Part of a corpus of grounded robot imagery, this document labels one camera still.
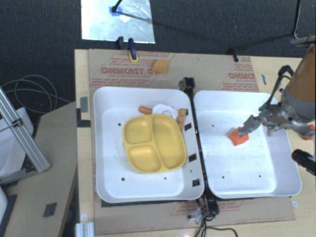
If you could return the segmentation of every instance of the red object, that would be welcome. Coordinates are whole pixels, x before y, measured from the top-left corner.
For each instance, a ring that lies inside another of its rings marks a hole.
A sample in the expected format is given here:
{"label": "red object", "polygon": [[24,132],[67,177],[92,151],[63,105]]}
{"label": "red object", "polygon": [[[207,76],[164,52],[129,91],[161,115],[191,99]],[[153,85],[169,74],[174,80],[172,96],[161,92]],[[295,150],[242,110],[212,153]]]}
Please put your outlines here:
{"label": "red object", "polygon": [[236,130],[234,130],[230,136],[228,136],[228,138],[230,138],[230,140],[233,142],[233,144],[235,146],[238,146],[244,142],[246,142],[247,140],[249,140],[249,136],[248,134],[244,134],[243,136],[239,136],[238,133],[238,129],[240,129],[241,127],[238,127]]}
{"label": "red object", "polygon": [[[315,127],[314,127],[313,124],[310,124],[308,127],[309,127],[311,130],[315,131]],[[305,140],[312,140],[313,138],[312,138],[312,137],[303,137],[303,139],[305,139]]]}

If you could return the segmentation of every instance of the yellow plate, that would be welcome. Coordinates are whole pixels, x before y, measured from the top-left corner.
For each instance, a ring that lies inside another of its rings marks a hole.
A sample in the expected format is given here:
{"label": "yellow plate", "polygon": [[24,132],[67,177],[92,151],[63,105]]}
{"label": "yellow plate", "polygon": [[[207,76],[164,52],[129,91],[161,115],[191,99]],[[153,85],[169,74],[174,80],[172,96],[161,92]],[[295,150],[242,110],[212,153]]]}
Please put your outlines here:
{"label": "yellow plate", "polygon": [[180,168],[187,159],[177,122],[164,114],[138,116],[123,128],[127,158],[141,173],[161,173]]}

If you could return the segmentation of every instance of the dark floor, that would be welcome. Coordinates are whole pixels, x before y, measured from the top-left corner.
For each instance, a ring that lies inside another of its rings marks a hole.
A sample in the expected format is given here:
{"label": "dark floor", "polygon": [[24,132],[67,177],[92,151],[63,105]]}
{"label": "dark floor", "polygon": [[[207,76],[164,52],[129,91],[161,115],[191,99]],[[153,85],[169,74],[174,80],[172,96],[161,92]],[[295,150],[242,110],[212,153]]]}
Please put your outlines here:
{"label": "dark floor", "polygon": [[[138,50],[303,57],[291,46],[297,0],[150,0],[156,44]],[[41,75],[58,95],[75,99],[74,50],[113,49],[114,43],[81,39],[80,0],[0,0],[0,85]],[[315,35],[316,0],[302,0],[298,37]],[[20,104],[8,93],[18,108]],[[49,111],[45,96],[21,101]],[[57,107],[65,104],[60,101]],[[39,114],[30,114],[36,122]]]}

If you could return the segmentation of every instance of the blue mark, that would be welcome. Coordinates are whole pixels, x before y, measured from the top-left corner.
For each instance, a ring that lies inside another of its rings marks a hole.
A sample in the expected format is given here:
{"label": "blue mark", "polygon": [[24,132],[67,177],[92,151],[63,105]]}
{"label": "blue mark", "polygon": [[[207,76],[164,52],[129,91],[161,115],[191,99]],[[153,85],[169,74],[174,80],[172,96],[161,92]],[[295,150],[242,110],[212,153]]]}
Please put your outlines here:
{"label": "blue mark", "polygon": [[264,76],[263,74],[261,74],[261,76],[262,76],[262,81],[263,81],[263,83],[264,83],[265,85],[267,85],[265,76]]}
{"label": "blue mark", "polygon": [[[110,14],[111,14],[112,16],[114,16],[114,17],[119,16],[118,13],[113,13],[113,12],[112,12],[112,6],[109,7],[109,11],[110,11]],[[118,11],[118,12],[121,12],[121,13],[123,12],[123,10],[122,10],[121,7],[118,7],[117,11]]]}

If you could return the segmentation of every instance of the cardboard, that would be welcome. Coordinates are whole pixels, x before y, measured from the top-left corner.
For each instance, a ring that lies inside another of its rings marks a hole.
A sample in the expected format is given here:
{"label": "cardboard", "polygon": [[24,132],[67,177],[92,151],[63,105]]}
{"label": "cardboard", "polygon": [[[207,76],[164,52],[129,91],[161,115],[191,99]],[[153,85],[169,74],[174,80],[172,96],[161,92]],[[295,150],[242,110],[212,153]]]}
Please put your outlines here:
{"label": "cardboard", "polygon": [[[93,94],[102,86],[177,88],[183,77],[194,77],[199,90],[258,91],[250,58],[231,56],[137,52],[138,63],[130,63],[128,51],[90,50],[90,110],[94,178],[94,223],[96,235],[197,227],[187,213],[196,201],[117,205],[102,203],[95,190],[95,146]],[[169,59],[168,74],[155,73],[153,63]],[[209,225],[231,225],[295,219],[288,197],[224,200],[220,213]]]}

